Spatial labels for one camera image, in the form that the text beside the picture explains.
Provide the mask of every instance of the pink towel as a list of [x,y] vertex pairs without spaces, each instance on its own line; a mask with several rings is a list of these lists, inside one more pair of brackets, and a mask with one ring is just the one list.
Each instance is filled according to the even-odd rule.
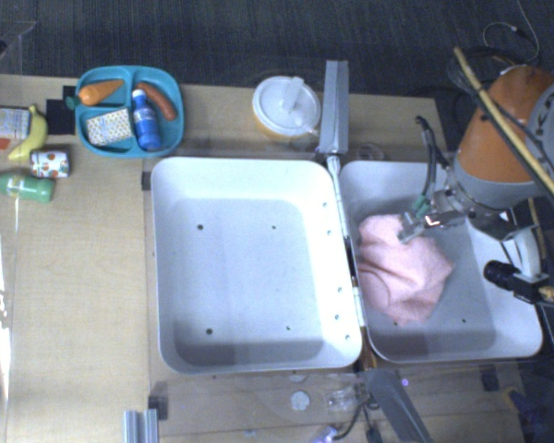
[[441,297],[453,264],[432,238],[398,241],[399,215],[368,217],[359,226],[359,283],[367,302],[398,325],[425,321]]

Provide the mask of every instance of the plastic cup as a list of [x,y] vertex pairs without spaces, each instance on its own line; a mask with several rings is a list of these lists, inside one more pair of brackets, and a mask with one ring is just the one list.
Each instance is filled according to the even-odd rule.
[[319,98],[301,78],[263,80],[252,97],[252,110],[258,129],[271,139],[290,141],[318,135]]

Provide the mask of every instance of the lid handle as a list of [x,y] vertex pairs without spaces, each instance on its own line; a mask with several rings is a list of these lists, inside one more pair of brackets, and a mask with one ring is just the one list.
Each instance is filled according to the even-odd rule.
[[294,110],[299,92],[303,86],[304,80],[302,78],[292,78],[292,81],[289,83],[289,87],[287,87],[285,92],[285,98],[281,102],[281,107],[287,114],[290,114]]

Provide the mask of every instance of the blue divided tray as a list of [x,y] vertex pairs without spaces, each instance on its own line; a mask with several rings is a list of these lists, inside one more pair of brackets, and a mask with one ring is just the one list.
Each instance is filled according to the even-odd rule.
[[[89,107],[81,104],[75,109],[78,137],[81,139],[82,143],[96,154],[117,158],[162,157],[175,150],[183,139],[183,133],[185,131],[185,112],[183,110],[183,99],[181,97],[180,89],[178,88],[178,84],[173,77],[167,72],[153,67],[97,67],[86,72],[80,78],[78,85],[76,86],[76,94],[78,95],[80,89],[82,89],[85,85],[113,78],[121,78],[125,81],[125,84],[98,105]],[[90,144],[88,140],[86,121],[93,116],[107,114],[122,108],[127,108],[129,110],[129,114],[131,115],[131,91],[139,82],[147,82],[154,86],[166,96],[166,98],[176,109],[177,117],[172,121],[168,121],[164,119],[155,103],[151,103],[151,107],[156,112],[158,129],[163,145],[162,148],[156,151],[143,150],[138,144],[135,132],[134,137],[123,139],[122,141],[117,141],[116,143],[109,144],[107,146],[94,146]]]

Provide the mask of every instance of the yellow banana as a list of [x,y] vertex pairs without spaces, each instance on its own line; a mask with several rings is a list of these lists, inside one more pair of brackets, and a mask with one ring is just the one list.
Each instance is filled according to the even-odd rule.
[[38,150],[45,144],[47,139],[47,120],[37,112],[37,107],[31,105],[30,111],[30,131],[29,136],[8,154],[8,159],[11,161],[28,161],[30,152]]

